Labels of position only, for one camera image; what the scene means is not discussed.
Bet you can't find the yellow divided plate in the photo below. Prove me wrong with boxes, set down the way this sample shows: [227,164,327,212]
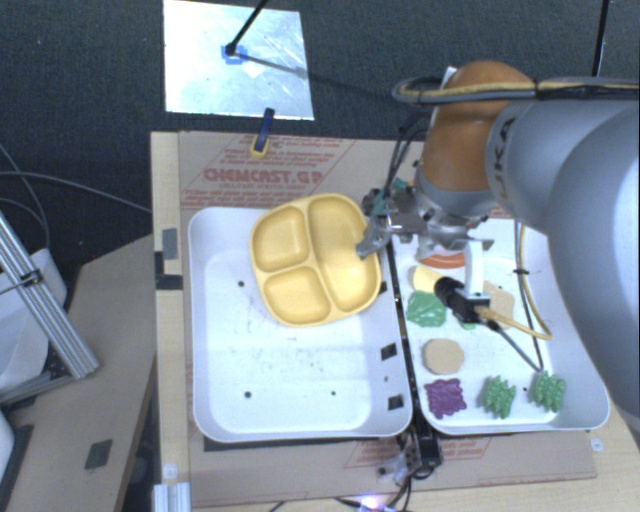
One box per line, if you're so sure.
[248,193,384,329]

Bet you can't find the brown cardboard board red print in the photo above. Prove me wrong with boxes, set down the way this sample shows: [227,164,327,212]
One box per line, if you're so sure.
[177,130,599,509]

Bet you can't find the yellow cheese wedge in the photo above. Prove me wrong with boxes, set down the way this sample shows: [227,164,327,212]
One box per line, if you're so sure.
[411,264,447,293]

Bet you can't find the orange and white slice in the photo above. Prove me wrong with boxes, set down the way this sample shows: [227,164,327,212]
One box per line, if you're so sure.
[417,252,467,269]

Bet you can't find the green broccoli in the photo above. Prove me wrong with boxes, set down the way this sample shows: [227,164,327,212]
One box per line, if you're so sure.
[480,375,518,421]
[530,370,568,414]

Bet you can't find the green lettuce leaf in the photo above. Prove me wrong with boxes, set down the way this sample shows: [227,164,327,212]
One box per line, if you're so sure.
[405,290,448,329]

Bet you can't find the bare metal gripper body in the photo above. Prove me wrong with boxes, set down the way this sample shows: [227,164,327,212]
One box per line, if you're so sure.
[385,198,496,262]

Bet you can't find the purple grapes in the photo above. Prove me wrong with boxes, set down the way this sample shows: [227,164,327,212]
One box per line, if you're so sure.
[423,377,468,421]

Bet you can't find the tan bread slice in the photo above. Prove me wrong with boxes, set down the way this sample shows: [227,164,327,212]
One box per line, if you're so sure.
[481,280,517,329]

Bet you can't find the black block with thin wires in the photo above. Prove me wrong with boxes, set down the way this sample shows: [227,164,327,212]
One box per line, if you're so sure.
[417,431,444,469]

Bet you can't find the black cylinder on white bracket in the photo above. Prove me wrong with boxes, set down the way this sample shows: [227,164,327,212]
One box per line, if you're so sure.
[432,238,496,325]

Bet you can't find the round tan biscuit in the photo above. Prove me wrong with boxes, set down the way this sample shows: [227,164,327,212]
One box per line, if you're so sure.
[420,338,466,375]

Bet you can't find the thin black rod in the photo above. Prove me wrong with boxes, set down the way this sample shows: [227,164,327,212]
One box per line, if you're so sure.
[383,247,427,437]

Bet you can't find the white plastic tray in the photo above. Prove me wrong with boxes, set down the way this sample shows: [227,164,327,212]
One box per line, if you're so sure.
[187,205,416,444]
[387,213,612,436]

